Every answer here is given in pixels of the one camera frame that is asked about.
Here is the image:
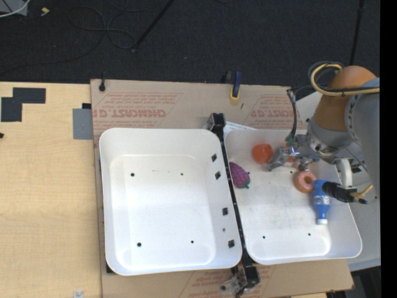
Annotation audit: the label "white paper slip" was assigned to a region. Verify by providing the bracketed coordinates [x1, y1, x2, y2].
[224, 121, 258, 135]

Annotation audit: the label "black cylinder on white bracket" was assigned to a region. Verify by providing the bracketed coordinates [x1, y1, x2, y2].
[321, 158, 358, 204]

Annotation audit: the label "blue bottle with white cap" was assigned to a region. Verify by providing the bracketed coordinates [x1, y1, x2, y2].
[312, 179, 332, 226]

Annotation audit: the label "orange rounded toy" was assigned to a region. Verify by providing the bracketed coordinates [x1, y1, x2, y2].
[251, 143, 274, 165]

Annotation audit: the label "thin black rod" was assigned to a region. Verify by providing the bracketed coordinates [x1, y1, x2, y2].
[216, 125, 252, 268]

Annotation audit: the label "black block with thin wires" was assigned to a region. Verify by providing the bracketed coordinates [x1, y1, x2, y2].
[241, 264, 261, 287]
[205, 112, 226, 133]

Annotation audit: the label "brown cardboard board red print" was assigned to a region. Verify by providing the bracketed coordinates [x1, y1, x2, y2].
[89, 78, 355, 298]

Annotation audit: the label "white plastic tray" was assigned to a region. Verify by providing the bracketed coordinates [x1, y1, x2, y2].
[99, 127, 243, 276]
[223, 128, 363, 266]

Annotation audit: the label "purple grapes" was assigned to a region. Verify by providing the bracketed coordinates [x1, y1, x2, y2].
[228, 161, 251, 189]

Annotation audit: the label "pink doughnut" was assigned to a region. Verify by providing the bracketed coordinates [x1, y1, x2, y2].
[293, 170, 318, 194]

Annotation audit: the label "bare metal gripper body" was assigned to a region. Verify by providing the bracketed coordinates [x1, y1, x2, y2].
[290, 134, 337, 166]

